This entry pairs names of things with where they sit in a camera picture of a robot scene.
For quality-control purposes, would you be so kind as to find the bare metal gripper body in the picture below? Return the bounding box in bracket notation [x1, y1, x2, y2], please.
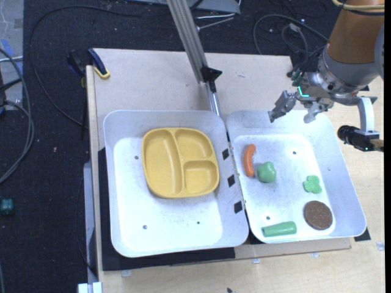
[295, 68, 369, 109]

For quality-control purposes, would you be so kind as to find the orange toy sausage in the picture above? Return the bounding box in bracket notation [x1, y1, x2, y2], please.
[243, 143, 257, 178]

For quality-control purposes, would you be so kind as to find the thin black and white rod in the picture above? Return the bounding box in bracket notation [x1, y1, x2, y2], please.
[206, 81, 247, 216]

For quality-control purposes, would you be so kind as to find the green toy pepper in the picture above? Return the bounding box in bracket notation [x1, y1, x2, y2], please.
[256, 161, 277, 184]

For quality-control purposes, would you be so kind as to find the green toy broccoli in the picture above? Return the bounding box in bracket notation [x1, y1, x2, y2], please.
[302, 175, 323, 194]

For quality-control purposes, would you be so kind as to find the white plastic tray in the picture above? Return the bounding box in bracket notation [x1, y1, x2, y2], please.
[225, 109, 368, 245]
[102, 109, 250, 259]

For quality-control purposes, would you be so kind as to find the brown round biscuit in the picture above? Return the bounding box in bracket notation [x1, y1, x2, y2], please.
[302, 200, 334, 231]

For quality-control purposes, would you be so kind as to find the yellow divided plate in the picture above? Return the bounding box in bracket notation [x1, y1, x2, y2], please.
[141, 127, 221, 199]

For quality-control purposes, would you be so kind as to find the green toy cucumber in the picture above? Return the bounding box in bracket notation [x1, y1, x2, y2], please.
[261, 220, 298, 238]

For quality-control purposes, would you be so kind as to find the pale cardboard board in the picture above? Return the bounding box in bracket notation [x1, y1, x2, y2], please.
[91, 48, 353, 272]

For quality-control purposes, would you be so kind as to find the black cylinder on white bracket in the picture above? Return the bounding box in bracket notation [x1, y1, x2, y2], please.
[337, 96, 383, 153]

